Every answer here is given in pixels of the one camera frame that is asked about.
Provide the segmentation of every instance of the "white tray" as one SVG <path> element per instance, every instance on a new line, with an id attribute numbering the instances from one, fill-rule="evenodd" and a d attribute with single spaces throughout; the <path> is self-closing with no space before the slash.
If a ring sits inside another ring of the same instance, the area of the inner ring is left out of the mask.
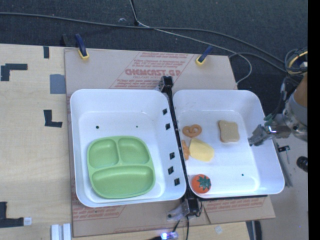
<path id="1" fill-rule="evenodd" d="M 204 199 L 271 195 L 281 192 L 285 180 L 273 141 L 250 146 L 248 137 L 265 117 L 259 98 L 246 90 L 180 90 L 173 96 L 175 115 L 181 140 L 184 126 L 198 124 L 197 136 L 215 150 L 210 162 L 192 157 L 185 162 L 189 180 L 197 174 L 211 179 L 211 189 L 197 194 Z M 238 124 L 238 142 L 220 141 L 219 120 Z"/>
<path id="2" fill-rule="evenodd" d="M 75 189 L 85 206 L 169 201 L 184 195 L 187 184 L 182 161 L 168 100 L 161 92 L 81 89 L 72 94 L 70 111 Z M 106 199 L 95 193 L 89 179 L 87 149 L 93 140 L 112 136 L 135 136 L 145 142 L 155 171 L 151 191 L 122 199 Z"/>

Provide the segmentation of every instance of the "blue clamp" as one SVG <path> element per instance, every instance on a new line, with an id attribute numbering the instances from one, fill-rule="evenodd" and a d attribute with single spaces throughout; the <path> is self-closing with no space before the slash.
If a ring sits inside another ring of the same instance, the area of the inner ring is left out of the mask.
<path id="1" fill-rule="evenodd" d="M 74 37 L 75 37 L 76 43 L 79 47 L 78 52 L 79 52 L 81 59 L 87 60 L 89 58 L 89 53 L 86 50 L 86 46 L 85 46 L 85 43 L 84 43 L 82 37 L 80 36 L 80 34 L 75 34 Z"/>
<path id="2" fill-rule="evenodd" d="M 209 47 L 205 49 L 204 53 L 200 55 L 198 58 L 196 58 L 195 63 L 201 66 L 205 62 L 207 55 L 211 53 L 213 49 L 214 48 L 211 45 L 209 45 Z"/>

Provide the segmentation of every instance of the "cardboard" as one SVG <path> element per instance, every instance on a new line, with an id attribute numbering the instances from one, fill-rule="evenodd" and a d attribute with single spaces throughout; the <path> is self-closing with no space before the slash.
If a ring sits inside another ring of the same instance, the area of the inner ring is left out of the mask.
<path id="1" fill-rule="evenodd" d="M 180 200 L 90 208 L 79 202 L 75 189 L 70 97 L 80 89 L 156 89 L 162 76 L 172 76 L 173 93 L 186 89 L 237 89 L 227 56 L 208 55 L 203 65 L 199 54 L 89 49 L 88 60 L 77 49 L 66 48 L 65 79 L 73 236 L 94 236 L 154 229 L 171 229 L 175 221 L 167 212 Z M 275 217 L 268 196 L 204 201 L 191 226 L 259 220 Z"/>

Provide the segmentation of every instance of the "green plate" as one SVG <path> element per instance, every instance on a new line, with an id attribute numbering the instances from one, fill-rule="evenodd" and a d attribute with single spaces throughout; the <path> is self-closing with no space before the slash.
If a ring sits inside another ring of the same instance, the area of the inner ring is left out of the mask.
<path id="1" fill-rule="evenodd" d="M 87 167 L 94 191 L 107 199 L 143 195 L 156 181 L 149 149 L 134 136 L 94 140 L 87 150 Z"/>

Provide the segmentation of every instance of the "toy tomato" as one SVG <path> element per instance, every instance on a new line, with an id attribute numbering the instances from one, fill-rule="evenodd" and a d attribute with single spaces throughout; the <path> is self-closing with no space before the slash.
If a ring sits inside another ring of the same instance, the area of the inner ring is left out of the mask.
<path id="1" fill-rule="evenodd" d="M 198 174 L 192 178 L 191 186 L 196 193 L 204 194 L 210 190 L 211 180 L 204 174 Z"/>

